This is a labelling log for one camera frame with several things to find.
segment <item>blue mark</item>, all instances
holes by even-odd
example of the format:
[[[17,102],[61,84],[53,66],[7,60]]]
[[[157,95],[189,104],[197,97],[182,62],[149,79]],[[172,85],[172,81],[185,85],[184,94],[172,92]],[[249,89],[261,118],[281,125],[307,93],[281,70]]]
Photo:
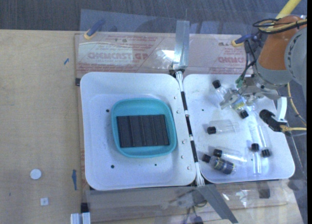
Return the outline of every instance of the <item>blue mark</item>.
[[[77,174],[74,169],[73,169],[72,179],[73,179],[75,190],[77,190]]]

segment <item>transparent plastic sheet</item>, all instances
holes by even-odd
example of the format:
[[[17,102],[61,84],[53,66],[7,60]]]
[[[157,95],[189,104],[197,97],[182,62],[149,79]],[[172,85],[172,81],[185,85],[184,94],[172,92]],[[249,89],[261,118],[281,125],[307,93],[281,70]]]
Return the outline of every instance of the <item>transparent plastic sheet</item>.
[[[212,15],[212,18],[217,18],[216,12],[210,12],[210,14]],[[243,14],[241,12],[235,12],[233,20],[229,20],[225,12],[224,14],[218,15],[219,18],[217,20],[212,19],[204,22],[190,22],[190,63],[184,73],[185,75],[192,73],[241,74],[241,71],[243,70],[245,65],[245,52],[243,47],[233,49],[231,47],[231,40],[240,37],[241,35],[237,35],[238,33],[242,35],[250,33],[250,31],[252,31],[252,27],[250,25],[250,22],[244,21],[242,17]],[[86,32],[90,28],[90,26],[92,26],[96,21],[100,20],[103,17],[109,19],[106,21],[106,28],[103,27],[91,40],[86,40],[83,37],[83,34],[79,34],[76,37],[76,42],[78,46],[78,62],[76,63],[77,78],[81,78],[85,73],[91,71],[169,73],[170,65],[172,64],[173,60],[173,57],[170,56],[170,53],[172,55],[175,49],[176,19],[159,19],[148,16],[83,10],[81,13],[82,33]],[[274,16],[272,14],[254,13],[255,19],[270,17],[272,18]],[[170,27],[161,26],[164,24],[170,25]],[[116,42],[116,40],[117,42],[121,41],[120,49],[115,48],[116,45],[114,42]],[[142,45],[140,46],[141,43],[135,42],[136,40],[142,40],[144,44],[149,44],[151,48],[154,48],[154,50],[157,49],[156,54],[153,51],[146,53],[147,49],[142,52]],[[87,48],[85,50],[81,48],[82,46],[85,47],[88,45],[89,49]],[[213,49],[216,46],[222,49],[220,51],[214,52]],[[81,62],[81,57],[85,58],[86,54],[88,55],[90,53],[89,50],[94,49],[102,50],[102,54],[97,54],[93,56],[89,55],[89,57],[92,56],[91,59],[96,62],[86,62],[86,64],[88,65],[81,69],[81,67],[79,67],[79,65],[83,63]],[[98,60],[104,59],[102,58],[104,57],[103,53],[107,50],[111,50],[112,53],[120,54],[122,54],[124,50],[128,50],[129,53],[131,53],[128,55],[130,57],[130,62],[126,63],[126,65],[123,65],[115,62],[113,58],[109,58],[109,62],[105,65],[102,65],[101,62],[97,62]],[[139,62],[133,65],[135,62],[133,63],[132,60],[135,60],[136,54],[138,56]],[[297,208],[297,203],[295,202],[293,193],[296,193],[297,195],[303,194],[304,190],[306,190],[307,187],[306,181],[304,179],[305,177],[301,176],[302,170],[306,167],[306,162],[302,165],[300,155],[296,151],[296,144],[293,141],[293,138],[287,138],[287,140],[289,142],[289,146],[292,148],[292,155],[296,163],[296,173],[294,177],[291,178],[289,181],[281,180],[276,182],[226,183],[216,185],[219,193],[222,195],[224,201],[227,203],[229,208],[234,211],[237,210],[237,212],[235,212],[235,216],[249,215],[250,220],[254,221],[254,223],[257,223],[257,217],[259,217],[259,215],[266,216],[268,214],[268,216],[271,215],[272,217],[266,217],[266,223],[278,223],[280,220],[284,220],[284,223],[290,224],[302,223],[302,219],[300,216],[295,216],[296,219],[294,219],[294,216],[291,214],[291,212],[287,210],[285,211],[284,208],[283,210],[279,210],[277,208],[275,209],[275,211],[277,212],[281,211],[277,216],[274,216],[274,213],[271,213],[272,209],[278,206],[287,207],[291,205],[292,207]],[[268,185],[270,188],[270,197],[266,198],[268,196]],[[190,190],[190,187],[178,188],[182,191],[185,188],[186,192]],[[90,204],[91,212],[94,211],[94,213],[96,213],[97,215],[97,211],[99,211],[99,213],[103,213],[102,210],[99,210],[102,207],[107,210],[107,212],[105,212],[107,213],[106,217],[110,218],[104,218],[106,221],[136,218],[141,219],[149,217],[150,214],[150,216],[156,216],[156,218],[153,219],[151,223],[183,223],[189,208],[182,207],[181,209],[180,206],[176,205],[174,207],[171,205],[170,209],[164,209],[163,204],[168,201],[168,197],[165,194],[162,199],[163,202],[158,205],[157,208],[155,208],[154,204],[150,203],[150,200],[147,200],[147,202],[145,202],[143,205],[139,204],[130,206],[130,208],[127,208],[127,210],[125,210],[125,208],[122,207],[124,206],[121,200],[122,197],[121,195],[119,195],[123,193],[121,191],[102,192],[86,190],[85,192],[87,202]],[[104,202],[105,200],[102,201],[102,199],[100,198],[96,199],[95,196],[98,194],[105,195],[105,197],[103,196],[104,199],[107,199],[107,194],[111,194],[110,196],[112,196],[113,201],[115,201],[116,203],[115,206],[118,205],[120,207],[115,207],[114,209],[112,209],[109,204]],[[215,216],[215,220],[220,220],[220,216],[214,211],[211,206],[209,206],[209,204],[207,204],[206,207],[208,208],[207,212],[209,213],[209,217],[207,217],[206,219],[203,218],[203,221],[213,220],[214,217],[211,218],[212,215]],[[192,212],[192,209],[190,210],[189,216],[189,221],[196,217],[196,215]]]

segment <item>black cap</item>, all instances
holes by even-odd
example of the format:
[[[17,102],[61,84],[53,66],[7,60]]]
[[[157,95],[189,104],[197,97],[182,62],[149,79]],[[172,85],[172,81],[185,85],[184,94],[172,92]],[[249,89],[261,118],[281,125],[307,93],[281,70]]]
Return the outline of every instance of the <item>black cap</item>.
[[[215,127],[208,127],[207,132],[209,135],[215,134],[216,133],[216,128]]]
[[[253,143],[252,144],[252,151],[259,151],[259,144]]]
[[[204,161],[204,162],[206,162],[206,163],[209,163],[210,162],[210,156],[209,155],[203,155],[203,158],[202,158],[202,160]]]
[[[221,87],[220,81],[219,80],[214,80],[213,81],[213,86],[214,86],[215,89],[220,88]]]
[[[222,150],[215,148],[214,149],[214,156],[221,157],[222,156]]]
[[[261,153],[262,153],[262,157],[264,158],[271,156],[270,151],[268,149],[263,149]]]
[[[248,115],[248,113],[247,113],[246,110],[242,110],[242,111],[239,113],[239,116],[240,116],[242,119],[244,119],[244,118],[248,117],[249,115]]]

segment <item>white circle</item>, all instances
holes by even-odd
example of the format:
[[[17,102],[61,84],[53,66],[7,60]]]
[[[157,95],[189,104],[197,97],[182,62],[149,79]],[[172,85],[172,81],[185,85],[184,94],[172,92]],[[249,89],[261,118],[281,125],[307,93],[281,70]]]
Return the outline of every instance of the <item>white circle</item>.
[[[33,169],[31,172],[30,172],[30,178],[33,179],[33,180],[37,180],[41,177],[41,171],[37,168]]]

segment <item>yellow pole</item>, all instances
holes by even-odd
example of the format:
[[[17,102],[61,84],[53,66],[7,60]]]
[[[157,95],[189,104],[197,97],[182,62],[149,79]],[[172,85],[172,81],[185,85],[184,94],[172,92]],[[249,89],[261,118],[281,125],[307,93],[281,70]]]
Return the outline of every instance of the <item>yellow pole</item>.
[[[301,0],[289,0],[280,13],[276,16],[276,19],[282,18],[285,15],[289,15],[294,8],[300,3]]]

